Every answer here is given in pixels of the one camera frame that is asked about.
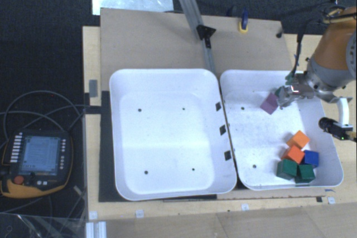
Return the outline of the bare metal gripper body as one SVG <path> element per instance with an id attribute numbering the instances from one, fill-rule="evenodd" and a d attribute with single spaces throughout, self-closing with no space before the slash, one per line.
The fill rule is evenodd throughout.
<path id="1" fill-rule="evenodd" d="M 335 87 L 323 82 L 317 75 L 310 72 L 291 73 L 287 75 L 287 102 L 300 99 L 319 98 L 327 103 L 336 103 Z"/>

